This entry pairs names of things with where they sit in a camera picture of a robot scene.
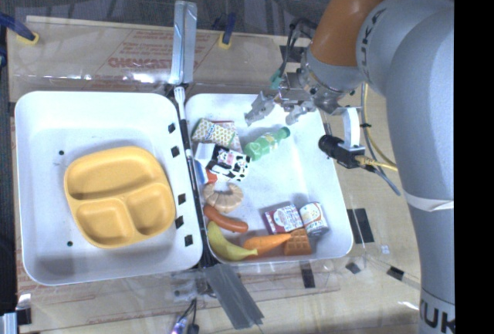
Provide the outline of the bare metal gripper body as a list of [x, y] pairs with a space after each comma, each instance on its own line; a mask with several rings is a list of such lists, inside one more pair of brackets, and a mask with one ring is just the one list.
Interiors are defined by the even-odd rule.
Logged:
[[276, 102], [292, 112], [304, 108], [306, 111], [319, 109], [332, 114], [347, 94], [347, 91], [333, 89], [322, 83], [313, 72], [298, 69], [284, 74], [279, 82]]

